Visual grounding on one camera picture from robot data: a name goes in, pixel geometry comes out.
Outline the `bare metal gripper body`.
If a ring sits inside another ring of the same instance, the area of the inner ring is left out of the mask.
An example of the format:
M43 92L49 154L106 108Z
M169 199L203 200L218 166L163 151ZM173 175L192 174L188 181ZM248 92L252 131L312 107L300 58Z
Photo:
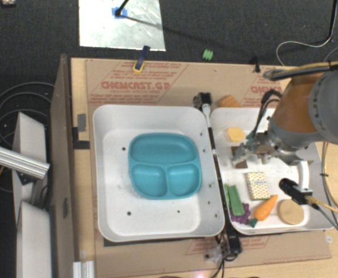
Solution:
M249 152L258 158L263 153L269 153L271 159L277 158L287 165L298 164L297 149L284 143L272 131L249 133L247 135L246 146Z

